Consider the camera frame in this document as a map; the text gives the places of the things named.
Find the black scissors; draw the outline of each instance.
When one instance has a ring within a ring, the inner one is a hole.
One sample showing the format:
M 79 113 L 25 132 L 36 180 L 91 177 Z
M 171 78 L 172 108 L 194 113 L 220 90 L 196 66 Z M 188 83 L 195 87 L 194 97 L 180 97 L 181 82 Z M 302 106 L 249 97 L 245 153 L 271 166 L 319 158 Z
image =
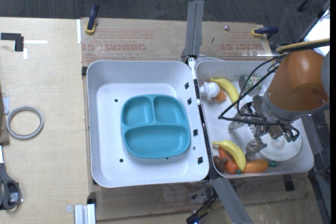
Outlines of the black scissors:
M 0 144 L 0 209 L 11 210 L 19 205 L 20 200 L 21 190 L 19 184 L 7 175 Z

